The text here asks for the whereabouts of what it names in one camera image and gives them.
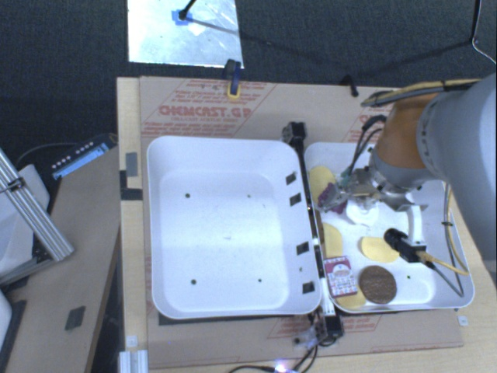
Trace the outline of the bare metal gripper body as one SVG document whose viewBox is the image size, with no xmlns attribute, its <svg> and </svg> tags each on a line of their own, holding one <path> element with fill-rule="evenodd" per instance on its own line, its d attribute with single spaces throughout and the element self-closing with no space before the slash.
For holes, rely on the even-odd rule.
<svg viewBox="0 0 497 373">
<path fill-rule="evenodd" d="M 378 204 L 384 204 L 391 210 L 407 210 L 412 206 L 407 198 L 409 190 L 390 183 L 374 167 L 355 169 L 345 192 L 364 210 L 371 210 Z"/>
</svg>

